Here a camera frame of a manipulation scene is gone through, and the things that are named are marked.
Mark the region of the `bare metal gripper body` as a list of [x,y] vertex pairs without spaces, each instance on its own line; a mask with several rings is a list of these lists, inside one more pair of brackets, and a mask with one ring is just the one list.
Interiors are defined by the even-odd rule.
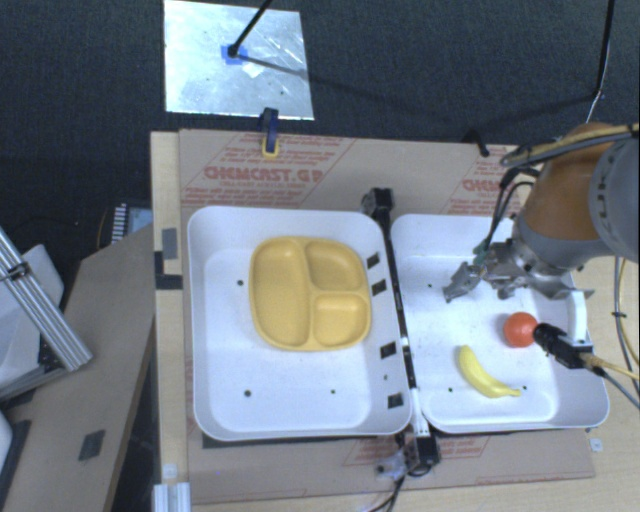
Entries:
[[483,279],[495,290],[498,280],[522,278],[524,289],[534,290],[550,300],[560,300],[576,291],[570,273],[556,268],[516,239],[492,243],[484,260]]

